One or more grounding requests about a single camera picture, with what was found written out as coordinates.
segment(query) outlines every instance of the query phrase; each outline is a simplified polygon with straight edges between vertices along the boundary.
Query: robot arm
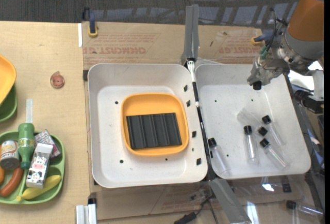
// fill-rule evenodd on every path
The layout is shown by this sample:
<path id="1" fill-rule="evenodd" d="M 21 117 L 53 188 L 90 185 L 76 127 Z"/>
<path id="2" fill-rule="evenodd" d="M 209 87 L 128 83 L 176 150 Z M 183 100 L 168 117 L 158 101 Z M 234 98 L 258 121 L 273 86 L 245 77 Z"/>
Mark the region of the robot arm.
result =
<path id="1" fill-rule="evenodd" d="M 274 16 L 273 35 L 260 50 L 260 56 L 254 59 L 251 75 L 247 79 L 255 90 L 290 70 L 301 75 L 312 75 L 308 67 L 317 60 L 323 60 L 324 0 L 300 0 L 288 24 L 281 22 L 276 26 L 275 23 Z M 279 47 L 271 47 L 274 35 L 283 25 L 286 28 Z"/>

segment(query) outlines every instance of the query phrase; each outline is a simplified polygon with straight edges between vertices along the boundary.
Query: black cap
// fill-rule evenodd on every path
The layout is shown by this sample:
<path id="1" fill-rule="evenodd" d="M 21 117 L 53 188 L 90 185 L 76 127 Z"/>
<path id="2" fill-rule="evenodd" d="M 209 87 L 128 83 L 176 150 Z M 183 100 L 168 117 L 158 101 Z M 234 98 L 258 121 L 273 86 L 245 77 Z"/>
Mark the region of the black cap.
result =
<path id="1" fill-rule="evenodd" d="M 244 128 L 244 133 L 246 134 L 246 135 L 248 135 L 248 134 L 251 134 L 252 133 L 252 128 L 251 128 L 251 126 L 245 126 Z"/>
<path id="2" fill-rule="evenodd" d="M 287 201 L 287 208 L 294 210 L 297 207 L 297 203 L 292 201 L 292 200 L 288 200 Z"/>
<path id="3" fill-rule="evenodd" d="M 214 138 L 210 138 L 207 141 L 208 141 L 208 144 L 211 148 L 217 145 L 217 142 Z"/>
<path id="4" fill-rule="evenodd" d="M 266 130 L 264 127 L 261 127 L 261 128 L 258 130 L 258 132 L 259 132 L 262 136 L 264 136 L 264 135 L 267 134 L 268 130 Z"/>
<path id="5" fill-rule="evenodd" d="M 268 115 L 264 116 L 262 118 L 262 121 L 264 122 L 264 124 L 269 124 L 270 122 L 272 122 L 272 120 L 270 119 L 270 117 Z"/>
<path id="6" fill-rule="evenodd" d="M 256 81 L 252 84 L 252 87 L 254 90 L 260 90 L 261 89 L 261 81 Z"/>
<path id="7" fill-rule="evenodd" d="M 267 141 L 266 139 L 263 139 L 261 142 L 260 142 L 260 145 L 265 148 L 266 146 L 269 145 L 269 141 Z"/>

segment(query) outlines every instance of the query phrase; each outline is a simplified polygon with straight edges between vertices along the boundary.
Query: wooden table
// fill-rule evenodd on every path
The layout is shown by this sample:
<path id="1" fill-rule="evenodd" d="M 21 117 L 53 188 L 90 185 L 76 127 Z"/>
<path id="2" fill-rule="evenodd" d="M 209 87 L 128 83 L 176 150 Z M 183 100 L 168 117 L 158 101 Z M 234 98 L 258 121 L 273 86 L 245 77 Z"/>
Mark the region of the wooden table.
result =
<path id="1" fill-rule="evenodd" d="M 60 193 L 35 205 L 1 204 L 8 223 L 74 223 L 75 206 L 89 195 L 83 54 L 77 24 L 0 22 L 0 53 L 17 72 L 16 115 L 0 123 L 0 133 L 25 122 L 25 101 L 33 100 L 33 124 L 59 137 L 65 147 L 65 173 Z M 65 85 L 55 89 L 51 75 L 60 71 Z"/>

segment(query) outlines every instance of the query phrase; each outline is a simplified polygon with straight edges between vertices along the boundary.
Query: small can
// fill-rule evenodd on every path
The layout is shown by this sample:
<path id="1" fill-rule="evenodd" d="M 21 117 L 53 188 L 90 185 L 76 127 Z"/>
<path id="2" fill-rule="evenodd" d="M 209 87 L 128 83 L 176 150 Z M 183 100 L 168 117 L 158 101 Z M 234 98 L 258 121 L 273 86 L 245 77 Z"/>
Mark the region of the small can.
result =
<path id="1" fill-rule="evenodd" d="M 20 165 L 17 141 L 6 140 L 1 144 L 0 166 L 5 170 L 13 170 Z"/>

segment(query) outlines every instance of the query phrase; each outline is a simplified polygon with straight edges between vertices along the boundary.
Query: toy banana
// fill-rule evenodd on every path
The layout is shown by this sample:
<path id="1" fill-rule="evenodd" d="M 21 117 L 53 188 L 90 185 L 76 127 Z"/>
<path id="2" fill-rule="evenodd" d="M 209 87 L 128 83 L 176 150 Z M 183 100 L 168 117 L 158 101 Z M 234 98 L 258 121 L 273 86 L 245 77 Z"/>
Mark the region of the toy banana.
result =
<path id="1" fill-rule="evenodd" d="M 17 196 L 16 200 L 20 201 L 21 199 L 29 200 L 35 198 L 55 187 L 61 181 L 61 179 L 62 177 L 60 175 L 52 175 L 47 177 L 43 188 L 30 187 L 26 189 L 20 196 Z"/>

